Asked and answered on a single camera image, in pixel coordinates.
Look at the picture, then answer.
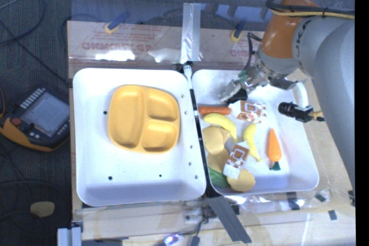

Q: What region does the white and brown packet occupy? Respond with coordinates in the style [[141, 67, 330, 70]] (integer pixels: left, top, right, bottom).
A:
[[222, 140, 250, 181], [232, 100, 268, 124]]

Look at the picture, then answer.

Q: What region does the green toy vegetable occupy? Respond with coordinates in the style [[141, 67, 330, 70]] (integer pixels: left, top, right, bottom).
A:
[[208, 166, 231, 189]]

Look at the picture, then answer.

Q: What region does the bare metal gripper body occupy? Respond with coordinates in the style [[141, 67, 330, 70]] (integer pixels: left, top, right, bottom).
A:
[[238, 64, 272, 93]]

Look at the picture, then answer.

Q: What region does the black cylinder on white bracket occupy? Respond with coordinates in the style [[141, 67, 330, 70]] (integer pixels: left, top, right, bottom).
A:
[[278, 80, 314, 124]]

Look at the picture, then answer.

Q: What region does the brown cardboard board red print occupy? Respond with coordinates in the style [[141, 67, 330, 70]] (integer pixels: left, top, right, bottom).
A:
[[66, 20, 356, 243]]

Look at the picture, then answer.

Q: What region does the yellow divided plate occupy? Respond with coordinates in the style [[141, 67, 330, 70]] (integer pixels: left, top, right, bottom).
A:
[[107, 84, 182, 154]]

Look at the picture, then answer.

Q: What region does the orange carrot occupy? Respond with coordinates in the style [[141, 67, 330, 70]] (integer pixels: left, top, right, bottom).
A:
[[268, 128, 283, 171]]

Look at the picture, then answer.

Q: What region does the yellow banana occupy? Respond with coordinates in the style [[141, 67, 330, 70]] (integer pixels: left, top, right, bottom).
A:
[[203, 112, 239, 142], [243, 123, 262, 162]]

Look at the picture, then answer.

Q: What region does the white plastic tray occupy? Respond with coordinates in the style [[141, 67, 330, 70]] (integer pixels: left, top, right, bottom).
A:
[[72, 67, 208, 207], [191, 69, 320, 196]]

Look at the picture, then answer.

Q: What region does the orange sausage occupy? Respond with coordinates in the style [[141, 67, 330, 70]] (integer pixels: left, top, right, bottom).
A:
[[198, 105, 232, 116]]

